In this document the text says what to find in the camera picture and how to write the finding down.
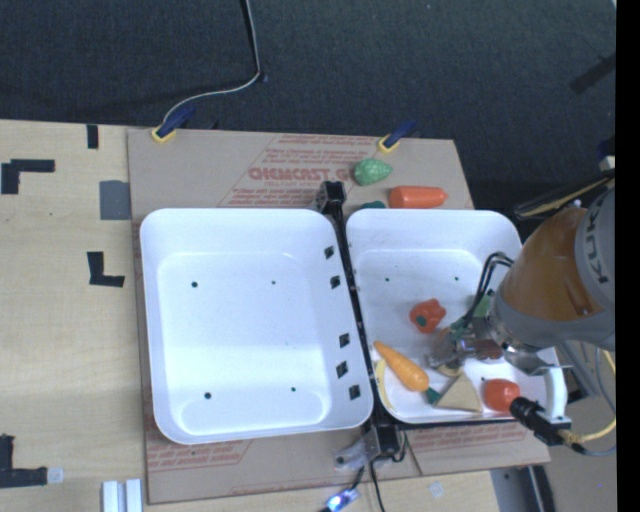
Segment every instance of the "white tray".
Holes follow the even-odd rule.
[[[347,239],[374,364],[380,356],[372,345],[380,340],[420,364],[431,387],[442,391],[450,379],[426,364],[436,333],[419,332],[409,312],[417,303],[437,298],[447,310],[439,328],[460,318],[475,295],[486,258],[498,250],[511,258],[518,255],[517,230],[506,217],[491,211],[365,209],[349,218]],[[496,268],[494,289],[505,273],[505,267]],[[539,354],[557,364],[553,349]],[[504,359],[468,360],[464,370],[480,397],[486,380],[501,377],[516,382],[530,400],[546,402],[543,377],[529,377]],[[512,419],[484,406],[481,413],[434,408],[424,394],[407,390],[388,368],[383,381],[390,414],[405,423]]]
[[[194,444],[351,428],[373,396],[331,223],[164,209],[140,231],[154,415]]]

